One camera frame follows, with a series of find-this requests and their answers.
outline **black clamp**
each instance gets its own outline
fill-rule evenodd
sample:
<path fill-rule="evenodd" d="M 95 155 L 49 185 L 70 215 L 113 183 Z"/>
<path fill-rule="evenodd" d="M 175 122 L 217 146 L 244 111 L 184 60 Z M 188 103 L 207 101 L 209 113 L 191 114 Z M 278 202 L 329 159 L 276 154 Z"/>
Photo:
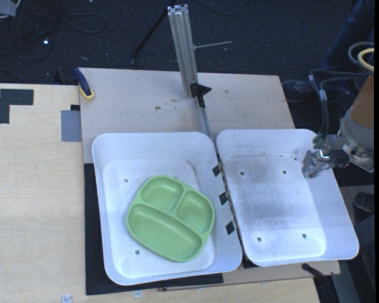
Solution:
<path fill-rule="evenodd" d="M 205 108 L 205 101 L 203 100 L 203 96 L 207 94 L 211 90 L 211 88 L 197 83 L 191 84 L 190 88 L 192 96 L 198 98 L 198 103 L 200 107 Z"/>

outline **dark background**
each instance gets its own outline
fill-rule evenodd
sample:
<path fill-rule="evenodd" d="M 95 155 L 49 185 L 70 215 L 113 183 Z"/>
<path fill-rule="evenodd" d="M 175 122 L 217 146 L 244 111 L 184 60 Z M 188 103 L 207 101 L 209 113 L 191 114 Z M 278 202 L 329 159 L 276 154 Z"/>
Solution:
<path fill-rule="evenodd" d="M 171 0 L 22 0 L 15 17 L 0 19 L 0 83 L 76 84 L 83 68 L 179 71 L 168 17 L 131 64 L 131 56 Z M 319 66 L 353 0 L 177 0 L 187 4 L 197 71 L 276 75 L 307 80 Z M 329 108 L 330 134 L 354 95 Z M 289 104 L 297 128 L 315 132 L 318 102 Z M 334 170 L 340 186 L 373 184 L 357 167 Z"/>

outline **wooden tabletop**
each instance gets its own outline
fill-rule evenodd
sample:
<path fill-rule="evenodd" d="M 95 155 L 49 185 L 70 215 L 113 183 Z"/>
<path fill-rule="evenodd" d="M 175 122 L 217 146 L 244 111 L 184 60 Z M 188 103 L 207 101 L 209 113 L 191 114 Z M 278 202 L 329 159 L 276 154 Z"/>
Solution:
<path fill-rule="evenodd" d="M 33 90 L 33 105 L 10 105 L 9 122 L 0 124 L 0 302 L 62 302 L 63 295 L 73 303 L 138 302 L 133 292 L 85 294 L 83 149 L 62 141 L 61 127 L 62 111 L 80 104 L 78 87 L 3 89 Z M 138 295 L 144 302 L 319 302 L 309 274 L 242 282 Z"/>

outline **white tray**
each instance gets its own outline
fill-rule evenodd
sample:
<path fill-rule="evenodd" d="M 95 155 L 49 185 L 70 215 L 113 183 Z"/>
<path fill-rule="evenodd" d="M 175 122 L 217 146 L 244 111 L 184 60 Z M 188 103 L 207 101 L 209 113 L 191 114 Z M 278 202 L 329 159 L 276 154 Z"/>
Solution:
<path fill-rule="evenodd" d="M 225 130 L 217 137 L 244 253 L 258 266 L 351 259 L 359 243 L 331 169 L 302 173 L 316 134 Z"/>
<path fill-rule="evenodd" d="M 109 133 L 98 136 L 92 147 L 99 197 L 105 271 L 121 285 L 135 285 L 185 276 L 235 270 L 243 252 L 212 140 L 197 132 Z M 128 208 L 143 183 L 155 175 L 170 175 L 207 196 L 215 208 L 215 223 L 202 252 L 177 263 L 139 245 L 126 227 Z"/>

